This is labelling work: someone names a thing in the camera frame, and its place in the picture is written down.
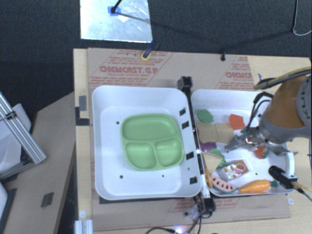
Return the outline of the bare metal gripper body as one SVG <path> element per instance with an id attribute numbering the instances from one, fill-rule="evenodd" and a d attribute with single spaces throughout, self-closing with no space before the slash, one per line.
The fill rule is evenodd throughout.
<path id="1" fill-rule="evenodd" d="M 261 127 L 252 127 L 243 134 L 243 143 L 249 146 L 272 144 L 272 136 Z"/>

